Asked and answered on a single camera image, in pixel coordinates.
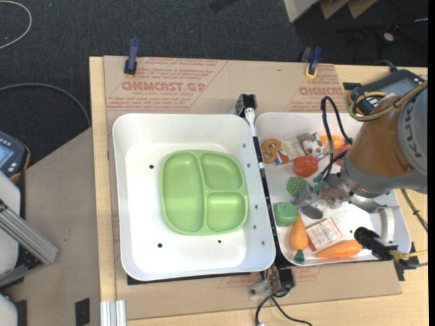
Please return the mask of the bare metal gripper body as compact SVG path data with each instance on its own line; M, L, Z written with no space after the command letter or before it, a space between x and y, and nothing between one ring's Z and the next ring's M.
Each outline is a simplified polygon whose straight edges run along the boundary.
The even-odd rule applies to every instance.
M356 207L373 213L378 209L376 194L371 194L355 183L346 173L329 174L321 188L321 197L335 207L340 202L348 202Z

